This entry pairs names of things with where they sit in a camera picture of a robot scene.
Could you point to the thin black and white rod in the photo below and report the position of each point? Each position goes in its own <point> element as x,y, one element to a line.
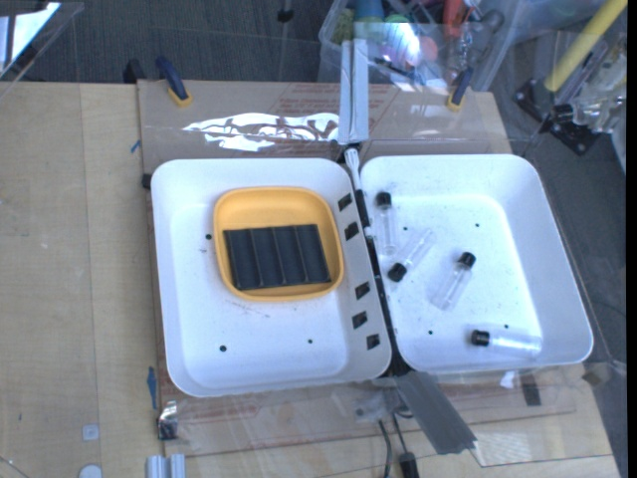
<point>361,208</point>

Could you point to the yellow plastic plate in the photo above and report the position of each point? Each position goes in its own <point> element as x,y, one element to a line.
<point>269,207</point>

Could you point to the black ribbed holder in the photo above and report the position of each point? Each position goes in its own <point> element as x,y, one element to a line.
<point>276,257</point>

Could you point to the clear vial with black cap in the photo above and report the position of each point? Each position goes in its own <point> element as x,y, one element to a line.
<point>512,341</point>
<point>412,254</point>
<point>386,227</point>
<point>454,279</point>

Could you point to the white plastic tray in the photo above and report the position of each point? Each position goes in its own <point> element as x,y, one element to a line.
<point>278,346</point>
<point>497,187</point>

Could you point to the brown cardboard board red print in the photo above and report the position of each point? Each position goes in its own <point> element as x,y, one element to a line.
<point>224,102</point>

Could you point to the clear plastic storage bin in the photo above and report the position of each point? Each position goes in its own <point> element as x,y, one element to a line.
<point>398,28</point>

